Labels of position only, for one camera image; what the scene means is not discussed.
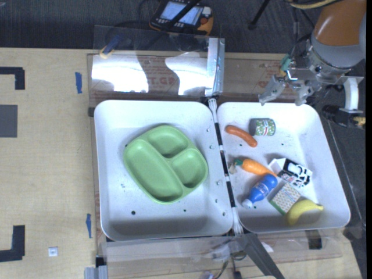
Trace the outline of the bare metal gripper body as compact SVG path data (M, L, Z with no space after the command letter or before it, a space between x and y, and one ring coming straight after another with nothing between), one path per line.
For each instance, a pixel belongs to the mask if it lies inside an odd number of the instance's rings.
M320 89L320 71L323 68L312 44L295 55L295 47L285 57L285 80L293 89Z

